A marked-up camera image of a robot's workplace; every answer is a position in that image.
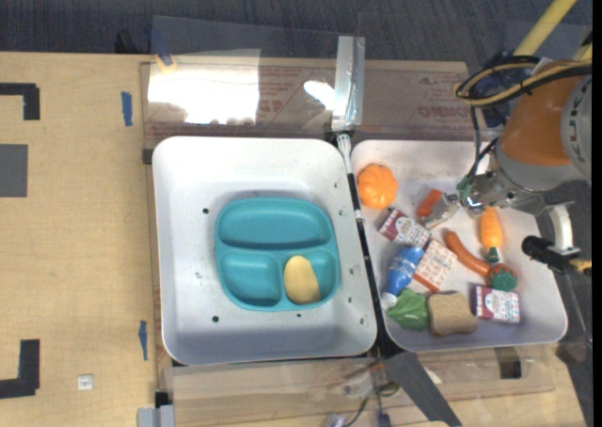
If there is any blue bottle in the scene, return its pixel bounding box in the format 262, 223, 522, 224
380, 245, 426, 311

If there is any white and purple carton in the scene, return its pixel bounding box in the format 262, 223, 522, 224
470, 283, 522, 324

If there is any orange sausage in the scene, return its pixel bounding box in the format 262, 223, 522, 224
443, 229, 493, 277

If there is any orange carrot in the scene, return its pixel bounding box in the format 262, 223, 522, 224
479, 206, 505, 263

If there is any blue divided plate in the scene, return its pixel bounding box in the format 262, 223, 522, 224
214, 197, 341, 312

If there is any red-orange wedge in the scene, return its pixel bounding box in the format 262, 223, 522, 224
416, 188, 445, 219

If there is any thin black and white rod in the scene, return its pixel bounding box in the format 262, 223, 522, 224
335, 133, 392, 356

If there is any brown bread slice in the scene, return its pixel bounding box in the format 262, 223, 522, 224
426, 291, 479, 338

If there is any yellow potato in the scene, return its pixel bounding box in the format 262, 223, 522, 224
283, 254, 323, 307

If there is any white plastic tray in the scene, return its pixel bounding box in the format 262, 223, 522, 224
350, 139, 569, 354
150, 135, 378, 367

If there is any white and orange carton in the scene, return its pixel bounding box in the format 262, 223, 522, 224
413, 239, 459, 294

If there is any black cylinder on white bracket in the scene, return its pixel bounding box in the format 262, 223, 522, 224
520, 202, 584, 276

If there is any white and red carton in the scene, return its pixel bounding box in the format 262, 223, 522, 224
377, 208, 432, 250

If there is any green lettuce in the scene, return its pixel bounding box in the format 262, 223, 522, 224
386, 288, 432, 333

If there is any red tomato with green top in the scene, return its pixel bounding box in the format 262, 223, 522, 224
485, 262, 519, 293

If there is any orange pumpkin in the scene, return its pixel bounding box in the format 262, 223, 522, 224
356, 163, 400, 211

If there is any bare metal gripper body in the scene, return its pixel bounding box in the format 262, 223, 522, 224
458, 171, 547, 216

